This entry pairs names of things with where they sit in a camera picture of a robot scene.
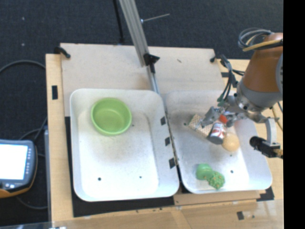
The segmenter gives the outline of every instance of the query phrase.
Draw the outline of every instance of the wooden table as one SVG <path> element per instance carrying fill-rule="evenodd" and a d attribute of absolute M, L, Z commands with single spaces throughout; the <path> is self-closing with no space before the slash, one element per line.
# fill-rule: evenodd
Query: wooden table
<path fill-rule="evenodd" d="M 152 50 L 171 48 L 153 48 Z M 196 49 L 184 49 L 190 55 Z M 67 228 L 202 228 L 217 225 L 226 228 L 282 228 L 284 221 L 283 161 L 268 159 L 273 175 L 272 189 L 275 200 L 257 202 L 265 191 L 220 193 L 214 195 L 182 194 L 175 196 L 175 206 L 73 217 L 71 185 L 64 122 L 62 84 L 62 55 L 46 55 L 48 128 L 50 149 L 51 220 L 54 227 Z M 245 70 L 248 60 L 230 60 L 233 68 Z M 219 64 L 219 70 L 226 69 Z M 58 96 L 53 99 L 52 86 L 57 86 Z M 266 115 L 272 116 L 271 110 Z M 258 135 L 265 138 L 264 125 L 256 125 Z M 278 129 L 278 142 L 283 143 L 283 133 Z"/>

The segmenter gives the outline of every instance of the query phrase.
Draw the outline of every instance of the black floor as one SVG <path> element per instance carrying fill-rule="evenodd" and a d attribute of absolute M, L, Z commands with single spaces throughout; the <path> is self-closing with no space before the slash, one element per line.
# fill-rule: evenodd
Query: black floor
<path fill-rule="evenodd" d="M 250 27 L 283 32 L 284 0 L 135 0 L 149 46 L 213 48 L 227 58 L 249 59 L 237 46 Z M 122 18 L 124 44 L 131 45 Z M 120 33 L 112 0 L 0 0 L 0 139 L 19 139 L 40 128 L 47 114 L 45 70 L 14 61 L 45 64 L 61 42 L 117 44 Z M 44 153 L 43 135 L 37 147 Z M 20 195 L 47 205 L 45 160 L 40 156 L 33 188 Z M 16 198 L 0 199 L 0 226 L 48 220 L 47 210 L 29 209 Z"/>

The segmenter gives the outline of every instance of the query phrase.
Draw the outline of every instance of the white tray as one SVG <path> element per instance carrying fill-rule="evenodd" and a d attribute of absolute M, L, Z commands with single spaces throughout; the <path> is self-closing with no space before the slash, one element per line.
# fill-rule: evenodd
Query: white tray
<path fill-rule="evenodd" d="M 187 126 L 194 114 L 204 117 L 211 106 L 217 107 L 216 99 L 221 93 L 178 91 L 166 96 L 169 125 L 182 182 L 195 194 L 267 189 L 272 183 L 272 175 L 265 156 L 249 144 L 250 138 L 257 135 L 251 120 L 235 122 L 234 127 L 231 127 L 240 142 L 240 148 L 235 152 L 209 142 Z M 200 163 L 208 163 L 213 170 L 224 175 L 225 184 L 221 189 L 216 190 L 207 181 L 196 179 L 195 172 Z"/>
<path fill-rule="evenodd" d="M 125 102 L 132 125 L 103 136 L 91 123 L 92 105 L 104 98 Z M 79 89 L 70 98 L 73 185 L 85 201 L 169 197 L 179 188 L 162 98 L 148 90 Z"/>

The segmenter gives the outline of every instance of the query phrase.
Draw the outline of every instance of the handheld device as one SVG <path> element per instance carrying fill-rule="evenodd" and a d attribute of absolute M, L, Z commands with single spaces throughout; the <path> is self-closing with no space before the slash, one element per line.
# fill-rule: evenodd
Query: handheld device
<path fill-rule="evenodd" d="M 0 139 L 0 198 L 28 191 L 37 171 L 37 150 L 30 140 Z"/>

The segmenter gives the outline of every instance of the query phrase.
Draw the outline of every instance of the can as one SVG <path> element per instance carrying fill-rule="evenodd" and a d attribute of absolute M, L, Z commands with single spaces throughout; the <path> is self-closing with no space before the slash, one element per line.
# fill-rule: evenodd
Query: can
<path fill-rule="evenodd" d="M 226 127 L 223 123 L 216 122 L 209 134 L 208 139 L 214 144 L 222 144 L 226 134 Z"/>

